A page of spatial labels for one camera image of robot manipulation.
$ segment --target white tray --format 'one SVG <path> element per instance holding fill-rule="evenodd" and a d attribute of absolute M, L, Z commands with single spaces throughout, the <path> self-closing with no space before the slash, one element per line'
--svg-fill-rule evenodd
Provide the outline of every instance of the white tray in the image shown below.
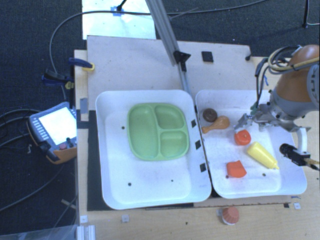
<path fill-rule="evenodd" d="M 264 91 L 260 102 L 269 101 L 270 94 Z M 278 161 L 279 170 L 268 169 L 247 155 L 246 146 L 238 146 L 234 141 L 233 125 L 256 101 L 254 90 L 203 90 L 196 96 L 200 126 L 208 126 L 202 113 L 207 108 L 217 111 L 218 116 L 227 116 L 230 126 L 224 130 L 211 130 L 202 134 L 206 157 L 215 191 L 228 199 L 301 194 L 307 188 L 307 180 L 302 167 L 284 157 L 279 147 L 283 143 L 294 146 L 292 135 L 281 127 L 268 127 L 259 131 L 258 124 L 247 128 L 251 143 L 259 142 Z M 247 174 L 243 178 L 227 178 L 227 163 L 240 160 Z"/>
<path fill-rule="evenodd" d="M 186 155 L 167 161 L 144 161 L 130 150 L 127 115 L 139 103 L 169 103 L 184 113 L 190 147 Z M 102 196 L 113 209 L 201 202 L 212 186 L 194 103 L 182 90 L 106 91 L 96 99 Z"/>

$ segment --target green plate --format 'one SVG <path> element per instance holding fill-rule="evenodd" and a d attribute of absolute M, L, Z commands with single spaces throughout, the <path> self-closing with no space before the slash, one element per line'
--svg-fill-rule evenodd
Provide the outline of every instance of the green plate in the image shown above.
<path fill-rule="evenodd" d="M 133 154 L 148 161 L 171 160 L 189 149 L 189 134 L 182 111 L 167 103 L 141 103 L 127 116 L 127 133 Z"/>

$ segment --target wooden table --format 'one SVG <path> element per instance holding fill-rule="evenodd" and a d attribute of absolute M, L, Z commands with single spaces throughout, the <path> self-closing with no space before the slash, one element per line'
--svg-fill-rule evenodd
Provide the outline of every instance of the wooden table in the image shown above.
<path fill-rule="evenodd" d="M 75 57 L 86 59 L 87 51 L 76 50 Z M 251 58 L 255 65 L 260 60 L 259 57 Z M 268 75 L 271 86 L 275 86 L 277 80 L 277 76 Z M 79 67 L 75 69 L 75 86 L 78 109 L 80 99 L 88 97 L 88 73 Z M 82 114 L 81 120 L 87 121 L 88 115 Z M 319 160 L 319 112 L 309 113 L 304 119 L 299 119 L 297 124 L 312 127 L 308 132 L 308 151 L 313 159 Z M 239 205 L 240 220 L 233 226 L 225 225 L 217 216 L 219 207 L 87 211 L 88 130 L 78 129 L 77 134 L 78 213 L 79 216 L 87 216 L 88 222 L 82 225 L 95 225 L 96 239 L 314 240 L 319 237 L 319 172 L 307 167 L 304 168 L 307 190 L 298 197 L 289 196 L 289 208 L 285 208 L 283 203 Z M 301 209 L 295 209 L 294 203 L 299 203 Z M 128 215 L 129 222 L 123 223 L 122 215 Z"/>

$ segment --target yellow bottle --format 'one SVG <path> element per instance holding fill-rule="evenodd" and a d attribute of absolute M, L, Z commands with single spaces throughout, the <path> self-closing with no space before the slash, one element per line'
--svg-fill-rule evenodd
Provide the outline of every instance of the yellow bottle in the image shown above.
<path fill-rule="evenodd" d="M 247 153 L 269 169 L 279 169 L 278 161 L 259 142 L 252 143 Z"/>

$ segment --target dark floor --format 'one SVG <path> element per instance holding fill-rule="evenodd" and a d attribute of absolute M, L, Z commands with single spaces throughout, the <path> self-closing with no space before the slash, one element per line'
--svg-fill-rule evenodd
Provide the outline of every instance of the dark floor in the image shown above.
<path fill-rule="evenodd" d="M 163 0 L 167 12 L 222 9 L 258 0 Z M 310 23 L 319 22 L 320 0 L 310 0 Z M 0 115 L 11 108 L 51 108 L 63 101 L 60 88 L 45 87 L 41 75 L 52 69 L 49 41 L 59 23 L 81 12 L 82 0 L 0 0 Z M 178 40 L 249 45 L 254 56 L 268 56 L 287 45 L 319 44 L 319 25 L 302 28 L 305 0 L 268 0 L 255 5 L 211 13 L 183 15 L 171 24 Z M 81 18 L 65 24 L 53 42 L 53 58 L 61 74 L 75 49 L 85 49 Z M 12 117 L 24 117 L 16 113 Z M 26 132 L 24 119 L 0 128 L 0 145 Z M 60 169 L 36 147 L 27 154 L 30 139 L 0 148 L 0 210 L 32 193 Z M 75 197 L 74 161 L 39 193 L 0 212 L 0 235 L 52 228 L 66 206 L 61 199 Z M 74 221 L 67 211 L 57 226 Z"/>

